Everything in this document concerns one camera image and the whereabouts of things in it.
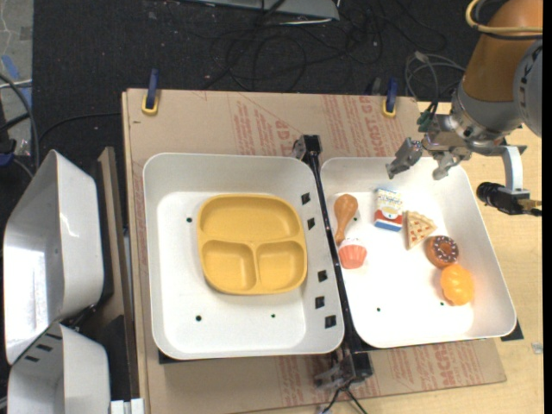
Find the pizza slice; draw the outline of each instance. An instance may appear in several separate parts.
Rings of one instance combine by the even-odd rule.
[[[436,229],[437,226],[428,217],[415,211],[408,210],[406,212],[406,234],[409,250],[423,241]]]

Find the toy food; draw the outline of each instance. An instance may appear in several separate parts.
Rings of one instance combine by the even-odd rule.
[[[432,236],[425,244],[425,253],[436,267],[443,268],[458,260],[458,246],[448,236]]]
[[[334,212],[337,219],[337,230],[334,235],[336,244],[339,246],[345,239],[345,228],[359,208],[359,203],[353,195],[345,193],[341,195],[334,204]]]
[[[415,211],[408,210],[405,214],[406,237],[408,249],[410,250],[433,233],[437,229],[437,226],[431,219]]]
[[[474,298],[472,275],[459,264],[452,264],[443,268],[441,288],[445,298],[455,305],[467,304]]]
[[[367,251],[357,240],[345,240],[339,247],[339,261],[343,268],[353,269],[362,266]]]
[[[376,227],[400,231],[403,228],[403,200],[400,193],[378,189],[373,220]]]

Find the cardboard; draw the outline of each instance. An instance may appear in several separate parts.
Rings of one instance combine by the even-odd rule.
[[[382,97],[164,90],[158,114],[146,116],[141,112],[145,93],[122,94],[122,120],[138,378],[146,412],[226,414],[327,403],[333,392],[317,390],[313,377],[329,369],[328,356],[160,364],[151,334],[142,168],[162,152],[290,155],[302,134],[321,136],[322,161],[393,156],[406,136],[420,137],[417,104],[398,98],[397,116],[389,119],[381,114]],[[505,381],[493,339],[375,350],[370,356],[374,376],[354,389],[359,398]]]

